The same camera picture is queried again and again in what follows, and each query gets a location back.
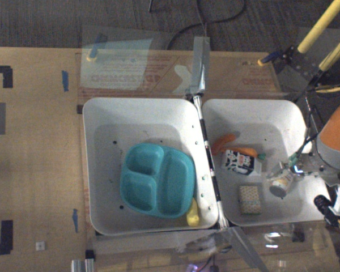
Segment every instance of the teal divided plate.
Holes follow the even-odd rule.
[[[193,159],[177,149],[140,143],[126,154],[120,194],[132,209],[160,218],[178,218],[192,204]]]

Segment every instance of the yellow object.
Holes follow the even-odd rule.
[[[257,61],[260,66],[264,66],[265,63],[263,63],[260,59]]]
[[[339,12],[340,0],[334,0],[300,43],[297,50],[300,53],[306,53]]]
[[[327,57],[318,65],[318,68],[322,71],[327,71],[332,65],[340,58],[340,43],[336,48],[328,54]]]
[[[190,206],[190,209],[188,212],[186,212],[186,221],[191,227],[196,227],[199,225],[198,204],[194,198],[192,199],[192,205]]]
[[[340,92],[340,87],[328,87],[328,88],[317,88],[317,93],[334,93],[334,92]]]
[[[94,62],[94,61],[96,61],[97,56],[95,56],[95,57],[90,57],[91,52],[92,52],[92,49],[90,49],[90,51],[87,53],[86,59],[87,59],[87,61],[89,61],[89,62]]]

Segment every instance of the metal bracket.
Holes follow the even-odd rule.
[[[210,64],[210,39],[205,36],[194,38],[192,80],[189,93],[202,94],[206,88]]]

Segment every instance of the black wire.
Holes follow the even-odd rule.
[[[314,107],[310,107],[310,110],[308,112],[308,118],[307,118],[307,132],[306,132],[306,135],[305,135],[305,140],[304,140],[304,143],[305,141],[307,140],[307,138],[310,136],[310,133],[311,133],[311,118],[312,118],[312,112],[314,110]]]
[[[316,137],[318,136],[318,133],[312,135],[309,138],[305,138],[304,143],[301,145],[301,147],[297,150],[296,152],[296,157],[300,158],[302,151],[304,150],[305,146],[307,145],[307,143],[309,143],[310,141],[313,141]]]
[[[245,0],[241,0],[241,9],[234,15],[228,17],[228,18],[224,18],[224,19],[219,19],[219,20],[213,20],[213,21],[210,21],[210,22],[206,22],[204,20],[204,17],[203,17],[203,14],[202,14],[202,11],[201,11],[201,7],[200,7],[200,0],[197,0],[197,13],[198,13],[198,16],[199,16],[199,19],[200,19],[200,22],[199,23],[196,23],[196,24],[191,24],[189,26],[186,26],[184,27],[183,29],[179,30],[178,32],[176,32],[174,34],[174,36],[170,39],[167,47],[166,47],[166,50],[169,50],[170,47],[172,46],[174,40],[176,40],[180,35],[182,35],[184,32],[188,31],[189,29],[191,28],[194,28],[194,27],[198,27],[198,26],[202,26],[203,28],[203,31],[204,31],[204,35],[207,36],[207,31],[206,31],[206,27],[210,24],[215,24],[215,23],[222,23],[222,22],[229,22],[231,20],[234,20],[236,17],[238,17],[242,12],[243,10],[245,9]]]

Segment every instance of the small carton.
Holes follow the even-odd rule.
[[[221,166],[242,175],[259,176],[262,172],[262,163],[257,158],[233,150],[226,150],[223,153]]]

